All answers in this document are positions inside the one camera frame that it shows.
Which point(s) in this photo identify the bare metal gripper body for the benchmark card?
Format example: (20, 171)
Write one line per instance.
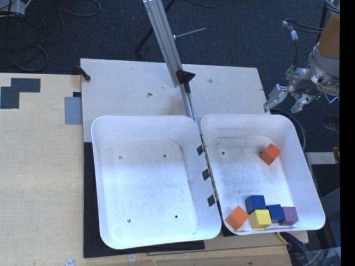
(305, 86)

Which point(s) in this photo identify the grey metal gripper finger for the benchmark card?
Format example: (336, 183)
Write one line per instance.
(301, 101)
(274, 97)

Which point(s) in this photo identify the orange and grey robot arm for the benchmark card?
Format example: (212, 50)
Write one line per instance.
(330, 37)

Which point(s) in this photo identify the orange cube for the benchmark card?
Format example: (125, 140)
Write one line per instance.
(236, 217)
(269, 154)

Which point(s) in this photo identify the white plastic tray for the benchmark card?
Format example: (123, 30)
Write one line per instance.
(244, 173)
(147, 181)

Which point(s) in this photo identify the large blue cube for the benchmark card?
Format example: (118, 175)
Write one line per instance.
(254, 203)

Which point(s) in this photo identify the small blue cube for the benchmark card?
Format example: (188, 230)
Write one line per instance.
(275, 212)

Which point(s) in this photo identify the purple cube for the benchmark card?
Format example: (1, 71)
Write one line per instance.
(289, 216)

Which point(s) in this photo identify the yellow cube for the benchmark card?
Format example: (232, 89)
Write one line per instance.
(260, 219)

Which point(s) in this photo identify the pale wooden board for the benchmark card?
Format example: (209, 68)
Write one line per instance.
(130, 90)

